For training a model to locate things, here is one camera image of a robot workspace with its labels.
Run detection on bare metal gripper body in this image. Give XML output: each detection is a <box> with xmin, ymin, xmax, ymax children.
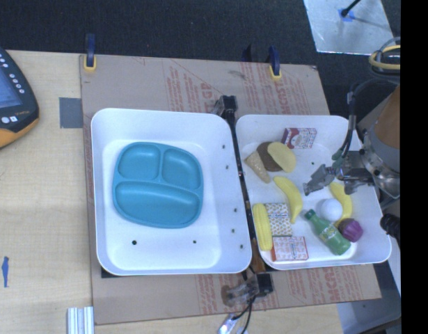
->
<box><xmin>335</xmin><ymin>150</ymin><xmax>402</xmax><ymax>200</ymax></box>

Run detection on yellow banana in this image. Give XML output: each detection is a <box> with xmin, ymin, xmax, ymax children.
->
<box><xmin>273</xmin><ymin>175</ymin><xmax>304</xmax><ymax>225</ymax></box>
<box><xmin>328</xmin><ymin>181</ymin><xmax>354</xmax><ymax>228</ymax></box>

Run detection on white egg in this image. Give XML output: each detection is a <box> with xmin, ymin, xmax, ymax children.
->
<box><xmin>315</xmin><ymin>198</ymin><xmax>344</xmax><ymax>222</ymax></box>

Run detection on purple grapes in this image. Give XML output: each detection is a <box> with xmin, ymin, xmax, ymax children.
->
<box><xmin>337</xmin><ymin>218</ymin><xmax>365</xmax><ymax>244</ymax></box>

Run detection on yellow potato slice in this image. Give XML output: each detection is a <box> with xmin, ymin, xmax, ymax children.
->
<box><xmin>267</xmin><ymin>141</ymin><xmax>298</xmax><ymax>174</ymax></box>

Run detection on red and white carton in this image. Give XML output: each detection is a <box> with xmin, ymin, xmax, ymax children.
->
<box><xmin>280</xmin><ymin>127</ymin><xmax>318</xmax><ymax>150</ymax></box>

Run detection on green bottle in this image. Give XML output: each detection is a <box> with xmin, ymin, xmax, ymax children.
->
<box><xmin>303</xmin><ymin>209</ymin><xmax>352</xmax><ymax>257</ymax></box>

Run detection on orange patterned packet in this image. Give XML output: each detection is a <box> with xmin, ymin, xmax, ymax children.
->
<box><xmin>264</xmin><ymin>202</ymin><xmax>294</xmax><ymax>237</ymax></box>

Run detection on brown round bread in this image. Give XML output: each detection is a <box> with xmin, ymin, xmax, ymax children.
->
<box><xmin>256</xmin><ymin>141</ymin><xmax>284</xmax><ymax>173</ymax></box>

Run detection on white plastic tray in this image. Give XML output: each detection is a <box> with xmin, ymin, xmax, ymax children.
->
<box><xmin>90</xmin><ymin>108</ymin><xmax>253</xmax><ymax>277</ymax></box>
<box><xmin>235</xmin><ymin>113</ymin><xmax>393</xmax><ymax>272</ymax></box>

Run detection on cream ice cream cone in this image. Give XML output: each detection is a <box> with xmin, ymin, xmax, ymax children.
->
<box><xmin>244</xmin><ymin>150</ymin><xmax>271</xmax><ymax>184</ymax></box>

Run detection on yellow corn cob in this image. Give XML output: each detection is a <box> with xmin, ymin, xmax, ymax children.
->
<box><xmin>252</xmin><ymin>202</ymin><xmax>274</xmax><ymax>252</ymax></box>

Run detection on orange and white carton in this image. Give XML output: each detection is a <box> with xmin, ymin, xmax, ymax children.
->
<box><xmin>270</xmin><ymin>235</ymin><xmax>310</xmax><ymax>262</ymax></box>

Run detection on blue divided plate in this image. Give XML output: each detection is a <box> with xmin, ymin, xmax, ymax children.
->
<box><xmin>111</xmin><ymin>141</ymin><xmax>205</xmax><ymax>230</ymax></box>

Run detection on brown cardboard board red print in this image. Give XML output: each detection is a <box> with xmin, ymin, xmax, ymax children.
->
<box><xmin>79</xmin><ymin>54</ymin><xmax>383</xmax><ymax>326</ymax></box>

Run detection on black cylinder on white bracket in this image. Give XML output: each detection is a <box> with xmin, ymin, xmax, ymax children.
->
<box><xmin>379</xmin><ymin>212</ymin><xmax>402</xmax><ymax>247</ymax></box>

